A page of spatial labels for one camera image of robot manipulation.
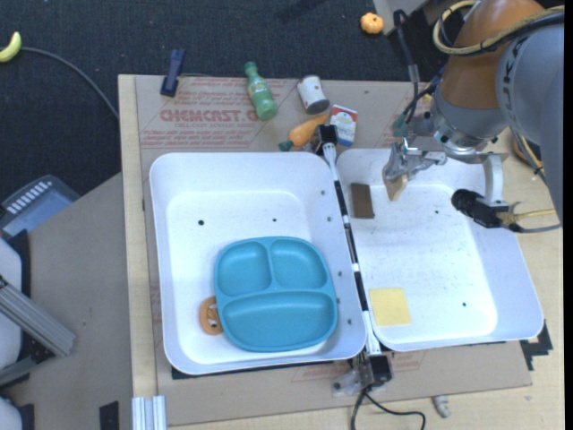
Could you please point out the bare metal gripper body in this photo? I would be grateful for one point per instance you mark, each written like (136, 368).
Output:
(461, 146)

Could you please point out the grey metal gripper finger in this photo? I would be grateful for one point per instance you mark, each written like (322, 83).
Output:
(396, 166)
(421, 164)

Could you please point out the tan bread slice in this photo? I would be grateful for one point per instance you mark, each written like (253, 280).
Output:
(396, 189)

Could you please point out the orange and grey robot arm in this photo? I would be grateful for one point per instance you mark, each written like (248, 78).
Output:
(528, 79)

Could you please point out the brown chocolate bar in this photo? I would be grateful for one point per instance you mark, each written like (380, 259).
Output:
(362, 200)

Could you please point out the white and orange carton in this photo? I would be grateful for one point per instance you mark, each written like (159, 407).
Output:
(344, 124)

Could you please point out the thin black and white rod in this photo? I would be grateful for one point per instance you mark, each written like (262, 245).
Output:
(349, 233)

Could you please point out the white plastic tray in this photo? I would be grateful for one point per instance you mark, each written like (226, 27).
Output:
(197, 258)
(430, 258)

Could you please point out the orange carrot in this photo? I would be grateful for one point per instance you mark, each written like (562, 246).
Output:
(304, 131)

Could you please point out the white can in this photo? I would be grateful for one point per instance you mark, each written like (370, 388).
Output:
(312, 92)

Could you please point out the orange pumpkin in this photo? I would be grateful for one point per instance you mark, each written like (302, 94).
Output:
(372, 23)

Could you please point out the green bottle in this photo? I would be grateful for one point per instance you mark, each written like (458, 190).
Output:
(261, 94)

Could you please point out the blue divided plate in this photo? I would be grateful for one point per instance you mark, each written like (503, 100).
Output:
(275, 294)

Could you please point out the brown cardboard board red print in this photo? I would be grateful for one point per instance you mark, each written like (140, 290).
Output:
(215, 119)

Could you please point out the orange pretzel biscuit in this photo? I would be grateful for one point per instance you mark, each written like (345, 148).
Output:
(207, 323)

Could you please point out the yellow banana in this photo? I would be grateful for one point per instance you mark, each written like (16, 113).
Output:
(11, 48)

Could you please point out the black cylinder on white bracket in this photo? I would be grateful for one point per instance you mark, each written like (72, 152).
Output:
(481, 208)

